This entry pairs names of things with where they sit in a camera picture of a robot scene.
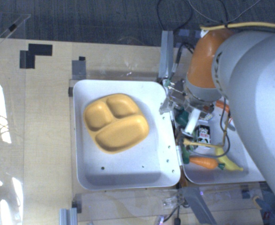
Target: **white tray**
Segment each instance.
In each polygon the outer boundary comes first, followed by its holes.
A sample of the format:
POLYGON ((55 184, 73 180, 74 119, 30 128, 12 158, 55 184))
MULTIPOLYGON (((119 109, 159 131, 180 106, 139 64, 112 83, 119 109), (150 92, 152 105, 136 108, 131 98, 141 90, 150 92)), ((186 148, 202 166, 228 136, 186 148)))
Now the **white tray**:
MULTIPOLYGON (((208 122, 211 129, 211 144, 219 144, 223 139, 223 132, 220 129, 220 117, 222 109, 215 107, 213 112, 213 118, 208 122)), ((226 120, 227 113, 225 113, 223 121, 226 120)), ((228 158, 235 162, 240 167, 243 167, 243 171, 228 171, 224 169, 209 170, 204 167, 187 164, 184 165, 184 172, 186 177, 196 184, 224 184, 224 183, 247 183, 264 181, 264 177, 259 172, 257 166, 253 162, 252 158, 248 154, 244 147, 239 135, 236 131, 228 129, 228 136, 230 139, 230 150, 227 154, 228 158)), ((215 155, 213 148, 198 147, 198 153, 215 155)))
POLYGON ((77 177, 89 190, 169 187, 180 178, 180 168, 170 115, 160 115, 165 90, 156 82, 81 80, 73 90, 77 177), (100 151, 83 121, 85 107, 115 93, 124 93, 137 103, 150 127, 138 145, 117 153, 100 151))

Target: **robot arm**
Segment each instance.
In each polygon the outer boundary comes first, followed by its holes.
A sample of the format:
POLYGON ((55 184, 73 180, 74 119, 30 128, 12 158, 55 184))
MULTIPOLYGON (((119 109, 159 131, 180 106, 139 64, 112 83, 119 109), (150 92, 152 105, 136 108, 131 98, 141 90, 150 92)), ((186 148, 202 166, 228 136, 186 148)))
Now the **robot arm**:
POLYGON ((275 34, 251 31, 228 38, 216 51, 212 78, 275 194, 275 34))

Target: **black cable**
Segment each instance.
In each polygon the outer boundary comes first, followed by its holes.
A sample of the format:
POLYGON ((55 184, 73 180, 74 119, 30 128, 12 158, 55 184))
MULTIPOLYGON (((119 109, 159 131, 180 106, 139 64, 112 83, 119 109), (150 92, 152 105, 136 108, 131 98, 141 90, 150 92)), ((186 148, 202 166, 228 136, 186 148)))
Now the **black cable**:
POLYGON ((187 44, 187 43, 184 43, 183 45, 186 47, 187 50, 190 51, 191 54, 194 53, 194 46, 191 46, 190 44, 187 44))
POLYGON ((180 207, 180 205, 178 205, 177 207, 175 207, 173 209, 173 211, 170 213, 170 215, 167 218, 165 218, 163 222, 164 223, 167 222, 172 217, 172 215, 176 212, 176 210, 179 209, 179 207, 180 207))
MULTIPOLYGON (((160 23, 161 29, 162 30, 166 30, 165 27, 163 26, 162 22, 161 22, 160 14, 159 14, 159 4, 161 3, 161 1, 163 1, 163 0, 158 0, 158 2, 157 2, 157 5, 156 5, 156 14, 157 14, 158 21, 160 23)), ((189 20, 191 19, 191 16, 192 16, 192 10, 191 10, 191 7, 190 7, 188 1, 187 0, 181 0, 181 1, 183 1, 188 6, 188 8, 190 10, 190 14, 188 15, 188 18, 185 20, 185 22, 183 24, 181 24, 180 26, 178 26, 177 28, 175 28, 173 31, 176 31, 176 30, 182 28, 184 25, 186 25, 189 22, 189 20)))
POLYGON ((224 2, 222 1, 222 0, 218 0, 221 4, 222 4, 222 6, 223 6, 223 8, 224 8, 224 11, 225 11, 225 21, 222 21, 222 23, 223 24, 225 24, 226 25, 226 23, 227 23, 227 21, 228 21, 228 13, 227 13, 227 10, 226 10, 226 7, 225 7, 225 4, 224 4, 224 2))
POLYGON ((183 49, 183 43, 180 44, 180 46, 178 48, 178 51, 177 51, 177 55, 176 55, 176 58, 175 58, 175 63, 177 63, 177 64, 180 61, 182 49, 183 49))
POLYGON ((223 109, 222 109, 222 114, 221 114, 221 118, 220 118, 220 128, 222 130, 222 132, 224 132, 224 128, 223 128, 223 125, 222 125, 222 121, 223 121, 223 117, 224 117, 224 113, 225 113, 225 109, 226 109, 226 98, 224 98, 224 101, 223 101, 223 109))
MULTIPOLYGON (((226 98, 224 98, 224 107, 223 107, 222 114, 221 114, 221 118, 220 118, 220 128, 222 129, 223 132, 225 131, 224 128, 223 128, 223 125, 222 125, 222 121, 223 121, 223 117, 224 117, 224 113, 225 113, 225 108, 226 108, 226 98)), ((194 154, 197 154, 197 155, 200 155, 200 156, 203 156, 203 157, 206 157, 206 158, 220 158, 220 157, 223 157, 223 156, 225 156, 225 155, 229 152, 229 150, 230 150, 230 140, 229 140, 229 137, 228 137, 228 134, 227 134, 227 133, 226 133, 226 139, 227 139, 227 143, 228 143, 227 149, 226 149, 226 151, 225 151, 223 154, 221 154, 221 155, 216 156, 216 155, 202 154, 202 153, 194 152, 194 151, 192 151, 192 150, 190 150, 190 152, 191 152, 191 153, 194 153, 194 154)))
POLYGON ((179 210, 180 210, 180 206, 177 209, 177 218, 179 218, 179 210))
MULTIPOLYGON (((219 1, 222 3, 222 5, 223 5, 223 7, 224 7, 224 9, 225 9, 225 14, 226 14, 226 16, 228 17, 228 14, 227 14, 227 12, 226 12, 226 8, 225 8, 224 3, 223 3, 221 0, 219 0, 219 1)), ((254 4, 252 4, 250 7, 248 7, 247 9, 245 9, 243 12, 241 12, 241 13, 240 13, 237 17, 235 17, 234 19, 231 19, 231 20, 228 20, 228 19, 227 19, 227 20, 223 23, 223 25, 227 26, 229 23, 235 21, 235 20, 238 19, 241 15, 243 15, 245 12, 247 12, 249 9, 251 9, 251 8, 254 7, 256 4, 258 4, 260 1, 261 1, 261 0, 257 0, 254 4)), ((214 22, 214 23, 220 23, 220 22, 217 21, 217 20, 214 20, 214 19, 212 19, 212 18, 210 18, 210 17, 208 17, 208 16, 205 16, 203 13, 201 13, 199 10, 197 10, 197 9, 192 5, 191 0, 188 0, 188 2, 189 2, 189 4, 190 4, 191 8, 194 9, 194 10, 195 10, 197 13, 199 13, 201 16, 205 17, 206 19, 208 19, 208 20, 210 20, 210 21, 212 21, 212 22, 214 22)))
POLYGON ((174 219, 174 225, 180 225, 181 224, 181 220, 179 217, 174 219))

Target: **metal bracket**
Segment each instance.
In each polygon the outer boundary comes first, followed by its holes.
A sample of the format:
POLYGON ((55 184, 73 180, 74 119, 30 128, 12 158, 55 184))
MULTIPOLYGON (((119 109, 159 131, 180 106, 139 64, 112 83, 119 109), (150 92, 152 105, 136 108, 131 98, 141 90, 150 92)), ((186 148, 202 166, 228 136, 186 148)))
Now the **metal bracket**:
POLYGON ((172 111, 174 108, 180 108, 184 106, 184 92, 183 92, 183 82, 177 81, 176 83, 170 82, 168 84, 168 94, 160 106, 160 114, 168 113, 172 111))
POLYGON ((183 187, 179 191, 190 205, 200 224, 217 225, 216 220, 201 197, 198 187, 183 187))
POLYGON ((77 225, 77 208, 60 209, 59 225, 77 225))
POLYGON ((79 60, 72 61, 72 79, 86 79, 86 61, 85 57, 79 57, 79 60))
POLYGON ((173 31, 162 31, 160 48, 160 68, 158 78, 166 78, 172 72, 174 57, 174 35, 173 31))

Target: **cable connector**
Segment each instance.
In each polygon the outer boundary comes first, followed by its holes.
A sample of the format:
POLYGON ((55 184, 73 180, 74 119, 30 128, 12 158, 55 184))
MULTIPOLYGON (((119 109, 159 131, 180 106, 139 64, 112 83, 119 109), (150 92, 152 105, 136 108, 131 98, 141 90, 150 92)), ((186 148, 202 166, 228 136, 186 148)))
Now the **cable connector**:
POLYGON ((180 218, 175 218, 174 219, 174 225, 180 225, 181 224, 181 221, 180 221, 180 218))

